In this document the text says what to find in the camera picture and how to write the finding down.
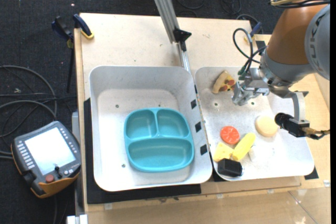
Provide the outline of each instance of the table top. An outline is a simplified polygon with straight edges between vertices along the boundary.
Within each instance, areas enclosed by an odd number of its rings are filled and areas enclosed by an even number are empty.
[[[80,30],[75,29],[75,60],[77,73],[77,94],[79,126],[81,133],[82,174],[86,173],[85,145],[83,141],[83,102],[90,97],[89,73],[99,65],[114,66],[181,66],[176,44],[169,42],[160,17],[135,15],[110,15],[83,13],[80,16],[94,33],[94,39],[85,39]],[[237,28],[250,31],[245,20],[178,18],[180,28],[192,33],[186,41],[191,74],[204,66],[242,66],[246,58],[233,43],[233,32]],[[269,35],[258,35],[268,43]],[[244,33],[238,32],[237,43],[249,54],[249,45]],[[296,83],[292,90],[308,90],[306,96],[306,118],[311,127],[317,130],[330,128],[330,112],[314,74]],[[319,178],[305,180],[301,176],[264,178],[238,182],[214,182],[213,179],[201,184],[202,195],[190,197],[192,200],[208,199],[211,195],[226,193],[230,196],[267,193],[269,189],[286,191],[288,189],[317,188],[330,181],[330,137],[319,141],[307,140]],[[86,179],[82,176],[84,210],[102,211],[104,205],[89,205],[86,201]],[[143,206],[155,204],[156,200],[137,200],[119,202],[117,207]]]

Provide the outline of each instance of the wooden table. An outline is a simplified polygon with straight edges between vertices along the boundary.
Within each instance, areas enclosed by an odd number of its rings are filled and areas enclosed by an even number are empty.
[[[160,17],[80,14],[94,39],[87,40],[80,30],[74,30],[77,74],[78,114],[82,153],[83,212],[89,223],[285,223],[296,217],[307,223],[316,215],[325,220],[330,216],[330,137],[319,141],[308,140],[319,178],[305,180],[303,176],[215,182],[201,184],[202,194],[164,199],[131,200],[110,204],[87,204],[86,164],[84,143],[83,102],[90,97],[89,72],[99,65],[115,66],[180,66],[177,46],[169,42]],[[235,29],[251,31],[248,21],[178,18],[180,28],[192,33],[187,40],[187,53],[192,75],[202,66],[242,66],[246,58],[233,44]],[[236,35],[243,51],[249,54],[249,45],[241,31]],[[268,42],[269,35],[255,39]],[[306,76],[292,90],[308,90],[306,118],[317,130],[330,128],[329,82],[314,74]],[[314,195],[314,208],[327,208],[326,214],[315,217],[298,206],[304,194]],[[305,200],[306,207],[311,206]]]

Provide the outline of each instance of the blue divided plate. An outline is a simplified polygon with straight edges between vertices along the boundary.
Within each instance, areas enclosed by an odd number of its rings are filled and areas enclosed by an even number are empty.
[[[171,172],[194,159],[194,142],[185,117],[176,110],[146,108],[130,113],[124,138],[131,165],[142,172]]]

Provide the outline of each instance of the toy pizza slice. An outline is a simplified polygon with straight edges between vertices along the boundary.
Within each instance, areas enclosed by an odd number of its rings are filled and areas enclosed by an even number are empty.
[[[218,79],[216,80],[212,88],[212,92],[219,93],[234,90],[235,85],[236,81],[234,80],[234,78],[227,71],[224,71],[222,74],[219,75]]]

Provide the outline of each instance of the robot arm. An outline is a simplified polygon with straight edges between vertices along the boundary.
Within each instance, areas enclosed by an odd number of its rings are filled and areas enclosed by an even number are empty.
[[[296,137],[319,139],[305,119],[304,97],[308,92],[289,90],[315,72],[330,80],[330,4],[285,9],[261,55],[260,66],[247,70],[244,81],[236,83],[233,103],[244,105],[270,92],[292,98],[294,117],[279,113],[276,123]]]

